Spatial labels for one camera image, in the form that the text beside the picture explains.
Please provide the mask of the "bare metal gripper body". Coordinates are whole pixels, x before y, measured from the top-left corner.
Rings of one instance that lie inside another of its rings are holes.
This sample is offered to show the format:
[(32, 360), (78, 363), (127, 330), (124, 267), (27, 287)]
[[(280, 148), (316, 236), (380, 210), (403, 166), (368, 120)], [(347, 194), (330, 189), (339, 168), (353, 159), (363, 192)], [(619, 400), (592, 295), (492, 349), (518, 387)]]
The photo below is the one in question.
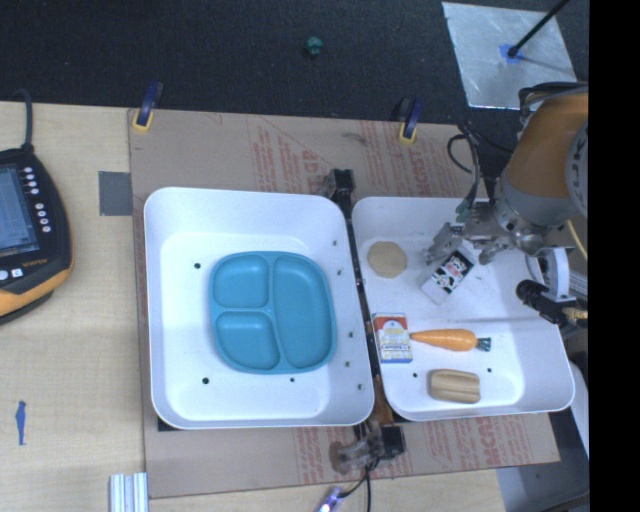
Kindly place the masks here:
[(555, 228), (536, 209), (511, 202), (478, 202), (464, 223), (463, 238), (475, 249), (480, 241), (504, 238), (513, 244), (512, 249), (532, 256), (545, 246), (547, 235)]

